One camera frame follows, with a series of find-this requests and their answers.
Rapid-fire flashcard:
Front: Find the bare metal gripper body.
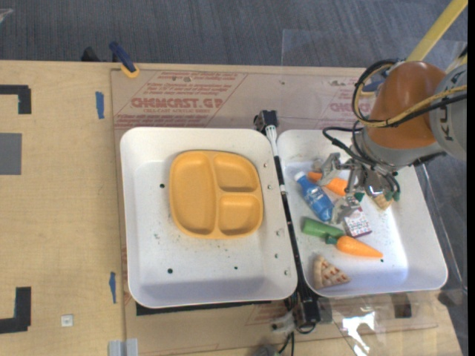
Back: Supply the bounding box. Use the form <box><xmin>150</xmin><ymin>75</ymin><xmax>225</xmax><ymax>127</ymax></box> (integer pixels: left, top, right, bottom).
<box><xmin>346</xmin><ymin>159</ymin><xmax>401</xmax><ymax>200</ymax></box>

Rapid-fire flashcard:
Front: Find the orange carrot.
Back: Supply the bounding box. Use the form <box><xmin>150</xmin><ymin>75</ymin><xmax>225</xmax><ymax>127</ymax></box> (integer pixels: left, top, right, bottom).
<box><xmin>324</xmin><ymin>234</ymin><xmax>384</xmax><ymax>260</ymax></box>
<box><xmin>307</xmin><ymin>171</ymin><xmax>350</xmax><ymax>197</ymax></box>

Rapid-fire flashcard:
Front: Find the small white printed carton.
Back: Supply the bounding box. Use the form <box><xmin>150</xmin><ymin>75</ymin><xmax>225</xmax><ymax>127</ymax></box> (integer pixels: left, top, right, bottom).
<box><xmin>342</xmin><ymin>206</ymin><xmax>373</xmax><ymax>238</ymax></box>

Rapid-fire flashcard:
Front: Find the blue plastic bottle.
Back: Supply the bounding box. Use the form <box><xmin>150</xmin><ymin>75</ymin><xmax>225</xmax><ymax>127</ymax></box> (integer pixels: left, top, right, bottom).
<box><xmin>293</xmin><ymin>171</ymin><xmax>335</xmax><ymax>223</ymax></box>

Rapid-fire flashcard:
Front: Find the thin black and white rod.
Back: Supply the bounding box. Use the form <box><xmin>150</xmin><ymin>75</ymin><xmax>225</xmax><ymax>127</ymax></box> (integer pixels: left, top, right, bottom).
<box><xmin>264</xmin><ymin>124</ymin><xmax>313</xmax><ymax>304</ymax></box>

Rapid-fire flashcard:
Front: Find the pizza slice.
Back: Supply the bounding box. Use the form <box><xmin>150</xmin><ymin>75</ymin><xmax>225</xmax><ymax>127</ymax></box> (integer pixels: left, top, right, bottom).
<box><xmin>312</xmin><ymin>254</ymin><xmax>351</xmax><ymax>290</ymax></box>

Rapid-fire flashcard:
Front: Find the white plastic tray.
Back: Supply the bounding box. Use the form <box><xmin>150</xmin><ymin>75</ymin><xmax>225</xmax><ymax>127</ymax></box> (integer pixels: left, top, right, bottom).
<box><xmin>276</xmin><ymin>128</ymin><xmax>449</xmax><ymax>299</ymax></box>
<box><xmin>119</xmin><ymin>126</ymin><xmax>299</xmax><ymax>309</ymax></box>

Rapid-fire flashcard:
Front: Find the orange divided plate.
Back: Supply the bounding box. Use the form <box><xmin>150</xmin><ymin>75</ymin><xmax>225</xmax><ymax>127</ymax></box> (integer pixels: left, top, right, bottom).
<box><xmin>168</xmin><ymin>149</ymin><xmax>265</xmax><ymax>241</ymax></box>

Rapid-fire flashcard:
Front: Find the brown cardboard board red print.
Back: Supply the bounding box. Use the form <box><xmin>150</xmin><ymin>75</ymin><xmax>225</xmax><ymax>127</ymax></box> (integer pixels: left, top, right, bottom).
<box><xmin>110</xmin><ymin>63</ymin><xmax>439</xmax><ymax>352</ymax></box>

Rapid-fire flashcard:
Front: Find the black block with thin wires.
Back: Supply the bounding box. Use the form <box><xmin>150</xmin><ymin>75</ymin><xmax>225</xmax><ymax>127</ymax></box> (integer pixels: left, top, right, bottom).
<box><xmin>253</xmin><ymin>109</ymin><xmax>280</xmax><ymax>131</ymax></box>
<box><xmin>292</xmin><ymin>297</ymin><xmax>322</xmax><ymax>329</ymax></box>

